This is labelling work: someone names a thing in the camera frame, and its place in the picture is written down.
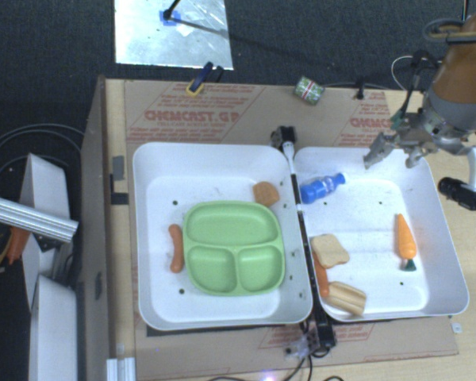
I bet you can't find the thin black and white rod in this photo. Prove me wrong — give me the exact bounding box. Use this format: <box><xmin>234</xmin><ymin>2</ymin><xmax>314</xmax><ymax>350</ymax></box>
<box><xmin>284</xmin><ymin>142</ymin><xmax>331</xmax><ymax>333</ymax></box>

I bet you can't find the white plastic tray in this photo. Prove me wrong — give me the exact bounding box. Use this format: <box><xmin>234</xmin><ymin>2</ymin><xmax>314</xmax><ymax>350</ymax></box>
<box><xmin>293</xmin><ymin>145</ymin><xmax>470</xmax><ymax>324</ymax></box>
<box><xmin>132</xmin><ymin>140</ymin><xmax>315</xmax><ymax>332</ymax></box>

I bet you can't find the black cylinder on white bracket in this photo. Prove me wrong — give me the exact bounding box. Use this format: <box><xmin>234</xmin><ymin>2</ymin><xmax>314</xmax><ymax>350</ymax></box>
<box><xmin>437</xmin><ymin>144</ymin><xmax>476</xmax><ymax>213</ymax></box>

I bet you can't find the brown toy biscuit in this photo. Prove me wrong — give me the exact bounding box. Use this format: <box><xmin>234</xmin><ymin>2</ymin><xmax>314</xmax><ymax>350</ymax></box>
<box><xmin>251</xmin><ymin>180</ymin><xmax>281</xmax><ymax>209</ymax></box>

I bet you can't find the orange toy carrot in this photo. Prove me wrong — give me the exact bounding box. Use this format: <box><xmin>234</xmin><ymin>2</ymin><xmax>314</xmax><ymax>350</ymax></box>
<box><xmin>393</xmin><ymin>212</ymin><xmax>418</xmax><ymax>272</ymax></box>

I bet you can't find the blue plastic bottle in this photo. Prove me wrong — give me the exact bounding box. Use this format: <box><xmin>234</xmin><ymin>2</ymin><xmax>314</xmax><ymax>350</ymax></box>
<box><xmin>298</xmin><ymin>171</ymin><xmax>347</xmax><ymax>206</ymax></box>

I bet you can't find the tan toy bread slice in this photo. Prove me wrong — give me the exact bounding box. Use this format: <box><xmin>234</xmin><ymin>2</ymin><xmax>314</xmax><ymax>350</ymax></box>
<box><xmin>309</xmin><ymin>233</ymin><xmax>351</xmax><ymax>270</ymax></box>

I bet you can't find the green divided plate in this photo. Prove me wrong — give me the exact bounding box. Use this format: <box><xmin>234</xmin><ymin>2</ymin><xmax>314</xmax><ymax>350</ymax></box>
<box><xmin>182</xmin><ymin>200</ymin><xmax>286</xmax><ymax>297</ymax></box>

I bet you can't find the green and white small can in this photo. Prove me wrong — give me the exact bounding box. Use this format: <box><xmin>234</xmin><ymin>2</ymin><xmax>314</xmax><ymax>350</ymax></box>
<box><xmin>294</xmin><ymin>75</ymin><xmax>326</xmax><ymax>106</ymax></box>

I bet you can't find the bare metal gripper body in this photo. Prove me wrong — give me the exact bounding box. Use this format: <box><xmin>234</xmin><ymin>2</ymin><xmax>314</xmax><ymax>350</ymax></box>
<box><xmin>394</xmin><ymin>111</ymin><xmax>476</xmax><ymax>157</ymax></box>

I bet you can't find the brown cardboard board red print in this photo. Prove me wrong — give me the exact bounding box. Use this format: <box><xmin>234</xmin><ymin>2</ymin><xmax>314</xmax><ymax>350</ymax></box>
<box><xmin>122</xmin><ymin>78</ymin><xmax>460</xmax><ymax>372</ymax></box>

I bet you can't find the orange toy sausage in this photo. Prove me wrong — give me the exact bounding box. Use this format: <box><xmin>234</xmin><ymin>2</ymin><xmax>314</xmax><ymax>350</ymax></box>
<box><xmin>312</xmin><ymin>252</ymin><xmax>332</xmax><ymax>298</ymax></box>
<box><xmin>167</xmin><ymin>223</ymin><xmax>186</xmax><ymax>275</ymax></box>

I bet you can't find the tan toy hot dog bun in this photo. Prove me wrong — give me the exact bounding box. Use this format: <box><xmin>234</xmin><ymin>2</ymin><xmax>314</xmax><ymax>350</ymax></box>
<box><xmin>324</xmin><ymin>280</ymin><xmax>368</xmax><ymax>317</ymax></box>

